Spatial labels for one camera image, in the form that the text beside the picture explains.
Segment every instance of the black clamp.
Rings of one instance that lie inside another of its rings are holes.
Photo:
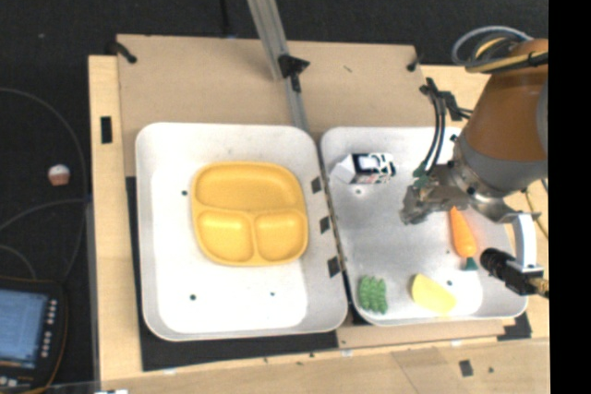
[[[279,67],[281,68],[281,74],[285,79],[291,78],[292,90],[294,92],[302,91],[302,87],[299,83],[299,74],[308,66],[310,66],[309,61],[294,58],[289,54],[282,54],[279,56]]]

